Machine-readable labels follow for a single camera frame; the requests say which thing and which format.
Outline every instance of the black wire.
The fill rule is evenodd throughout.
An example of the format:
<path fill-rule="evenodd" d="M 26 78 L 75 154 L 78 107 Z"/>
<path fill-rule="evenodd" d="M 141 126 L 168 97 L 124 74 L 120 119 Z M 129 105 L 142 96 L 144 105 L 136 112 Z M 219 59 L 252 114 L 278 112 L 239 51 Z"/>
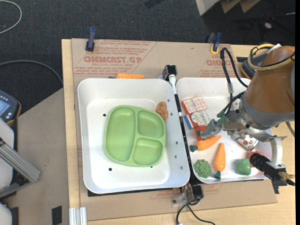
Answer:
<path fill-rule="evenodd" d="M 239 76 L 239 74 L 238 74 L 238 72 L 237 72 L 237 70 L 236 70 L 236 66 L 235 66 L 235 64 L 234 64 L 234 60 L 233 60 L 233 57 L 232 57 L 232 55 L 230 54 L 230 52 L 229 52 L 229 50 L 226 48 L 226 47 L 224 47 L 223 49 L 222 49 L 223 51 L 226 51 L 227 52 L 227 54 L 228 54 L 228 56 L 229 56 L 229 59 L 230 59 L 230 62 L 231 62 L 231 65 L 232 65 L 232 68 L 233 68 L 233 71 L 234 71 L 234 74 L 235 74 L 235 76 L 237 77 L 237 79 L 239 80 L 239 82 L 244 86 L 244 87 L 248 87 L 248 85 L 246 85 L 242 80 L 241 80 L 241 78 L 240 78 L 240 76 Z"/>
<path fill-rule="evenodd" d="M 236 96 L 233 97 L 232 101 L 234 102 L 236 99 L 241 98 L 243 94 L 244 94 L 244 92 L 240 92 L 238 95 L 236 95 Z M 226 107 L 223 108 L 223 110 L 225 111 L 225 110 L 229 107 L 229 105 L 230 105 L 230 104 L 228 103 L 228 104 L 226 105 Z"/>
<path fill-rule="evenodd" d="M 193 210 L 190 208 L 190 206 L 195 206 L 195 205 L 197 205 L 199 202 L 200 202 L 200 199 L 197 199 L 195 202 L 191 201 L 191 202 L 188 202 L 188 203 L 184 204 L 184 205 L 179 209 L 179 211 L 177 212 L 177 215 L 176 215 L 176 224 L 177 224 L 177 225 L 179 224 L 178 218 L 179 218 L 180 212 L 181 212 L 185 207 L 188 207 L 188 209 L 191 211 L 191 213 L 194 215 L 194 217 L 197 218 L 199 221 L 204 222 L 204 223 L 209 223 L 209 224 L 216 225 L 216 224 L 213 223 L 213 222 L 210 222 L 210 221 L 206 221 L 206 220 L 200 219 L 200 218 L 193 212 Z"/>
<path fill-rule="evenodd" d="M 7 65 L 7 64 L 13 64 L 13 63 L 35 63 L 35 64 L 38 64 L 38 65 L 41 65 L 41 66 L 51 70 L 52 72 L 54 72 L 55 75 L 59 78 L 59 80 L 61 82 L 61 85 L 62 86 L 64 85 L 63 81 L 62 81 L 62 78 L 59 76 L 59 74 L 53 68 L 51 68 L 50 66 L 48 66 L 47 64 L 44 64 L 42 62 L 33 61 L 33 60 L 14 60 L 14 61 L 8 61 L 8 62 L 0 63 L 0 66 L 4 66 L 4 65 Z"/>
<path fill-rule="evenodd" d="M 231 85 L 231 80 L 230 80 L 230 77 L 229 77 L 229 74 L 228 74 L 228 71 L 227 71 L 227 68 L 226 68 L 226 62 L 225 62 L 225 56 L 224 56 L 224 50 L 225 48 L 223 48 L 220 52 L 220 57 L 222 59 L 222 67 L 223 67 L 223 70 L 224 70 L 224 74 L 225 74 L 225 77 L 227 79 L 227 83 Z M 225 116 L 228 115 L 228 113 L 230 112 L 230 109 L 231 109 L 231 106 L 232 106 L 232 103 L 233 103 L 233 92 L 232 90 L 230 90 L 230 102 L 228 104 L 228 109 L 225 113 Z"/>
<path fill-rule="evenodd" d="M 216 225 L 215 223 L 211 222 L 211 221 L 206 221 L 206 220 L 203 220 L 199 217 L 197 217 L 197 215 L 193 212 L 193 210 L 190 208 L 189 205 L 187 205 L 188 209 L 191 211 L 191 213 L 195 216 L 195 218 L 197 218 L 199 221 L 201 222 L 204 222 L 204 223 L 209 223 L 209 224 L 213 224 L 213 225 Z"/>

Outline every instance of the toy carrot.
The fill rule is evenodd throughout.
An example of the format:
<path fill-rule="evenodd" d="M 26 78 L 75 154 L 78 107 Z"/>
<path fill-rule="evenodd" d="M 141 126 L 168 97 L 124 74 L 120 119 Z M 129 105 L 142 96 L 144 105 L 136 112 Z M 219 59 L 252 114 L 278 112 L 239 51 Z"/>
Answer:
<path fill-rule="evenodd" d="M 131 73 L 119 73 L 117 74 L 116 78 L 135 78 L 135 79 L 141 79 L 144 78 L 144 75 L 140 74 L 131 74 Z"/>
<path fill-rule="evenodd" d="M 225 169 L 226 158 L 225 158 L 225 146 L 224 143 L 221 143 L 217 151 L 214 168 L 217 171 L 214 175 L 214 178 L 221 179 L 221 171 Z"/>
<path fill-rule="evenodd" d="M 216 135 L 197 142 L 198 150 L 203 151 L 214 145 L 222 136 Z"/>

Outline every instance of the black clip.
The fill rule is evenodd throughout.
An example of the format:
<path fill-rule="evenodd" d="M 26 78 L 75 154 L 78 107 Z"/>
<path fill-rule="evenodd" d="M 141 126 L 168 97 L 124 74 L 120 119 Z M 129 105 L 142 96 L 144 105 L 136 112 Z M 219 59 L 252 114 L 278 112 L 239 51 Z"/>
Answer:
<path fill-rule="evenodd" d="M 94 51 L 94 39 L 95 39 L 95 34 L 96 34 L 96 27 L 91 27 L 90 28 L 90 35 L 89 35 L 89 40 L 86 43 L 85 50 L 92 52 Z"/>
<path fill-rule="evenodd" d="M 177 75 L 177 68 L 176 65 L 165 65 L 165 68 L 163 70 L 163 79 L 165 81 L 169 81 L 169 75 L 174 74 Z"/>

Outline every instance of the gray plastic part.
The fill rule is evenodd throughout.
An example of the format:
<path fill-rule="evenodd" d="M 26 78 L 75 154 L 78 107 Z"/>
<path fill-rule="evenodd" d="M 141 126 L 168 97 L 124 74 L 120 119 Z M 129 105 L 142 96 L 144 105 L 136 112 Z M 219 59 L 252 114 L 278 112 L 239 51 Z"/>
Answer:
<path fill-rule="evenodd" d="M 249 105 L 249 103 L 246 100 L 246 96 L 243 96 L 242 102 L 246 114 L 257 125 L 261 125 L 266 128 L 271 128 L 279 125 L 282 122 L 295 121 L 295 111 L 289 113 L 272 113 L 272 112 L 259 111 Z"/>
<path fill-rule="evenodd" d="M 202 139 L 206 139 L 208 137 L 217 135 L 220 131 L 221 131 L 221 127 L 214 119 L 212 119 L 210 120 L 209 124 L 206 126 L 205 131 L 201 133 L 201 137 Z"/>

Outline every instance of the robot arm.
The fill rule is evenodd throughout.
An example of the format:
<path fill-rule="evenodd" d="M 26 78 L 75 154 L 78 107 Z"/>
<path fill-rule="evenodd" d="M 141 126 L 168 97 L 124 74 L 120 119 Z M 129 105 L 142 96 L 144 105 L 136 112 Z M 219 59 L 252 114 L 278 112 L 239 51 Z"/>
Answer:
<path fill-rule="evenodd" d="M 267 54 L 259 67 L 252 64 L 253 55 L 273 45 L 261 45 L 252 49 L 248 64 L 256 72 L 247 90 L 237 95 L 239 108 L 230 110 L 218 121 L 211 120 L 201 133 L 203 139 L 216 135 L 221 130 L 233 138 L 247 133 L 272 145 L 272 160 L 252 155 L 250 162 L 265 175 L 275 180 L 294 185 L 282 164 L 282 139 L 268 130 L 282 122 L 295 121 L 295 47 L 280 46 Z"/>

